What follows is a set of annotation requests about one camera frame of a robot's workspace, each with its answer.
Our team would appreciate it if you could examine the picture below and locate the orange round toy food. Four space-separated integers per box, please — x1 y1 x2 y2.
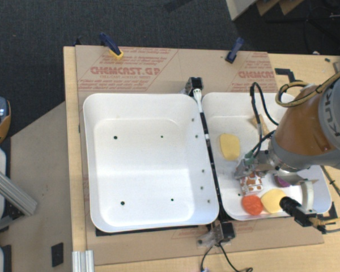
241 194 264 216

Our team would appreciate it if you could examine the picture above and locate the white and orange carton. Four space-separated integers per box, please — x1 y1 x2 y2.
240 173 265 196

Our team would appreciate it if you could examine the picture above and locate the brown cardboard board red print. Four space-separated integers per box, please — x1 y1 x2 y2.
75 44 325 266

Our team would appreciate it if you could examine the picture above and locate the black cylinder on white bracket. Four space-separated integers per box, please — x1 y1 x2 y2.
279 180 318 228

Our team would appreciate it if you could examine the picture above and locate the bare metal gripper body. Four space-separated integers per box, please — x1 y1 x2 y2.
237 149 301 179

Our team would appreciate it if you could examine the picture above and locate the thin black and white rod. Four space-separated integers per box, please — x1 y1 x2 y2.
193 88 225 221

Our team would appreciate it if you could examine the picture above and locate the white plastic tray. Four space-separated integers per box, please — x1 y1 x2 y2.
82 92 220 233
201 91 333 222

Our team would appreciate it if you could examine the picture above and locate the purple toy food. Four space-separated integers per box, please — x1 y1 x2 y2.
273 175 292 188

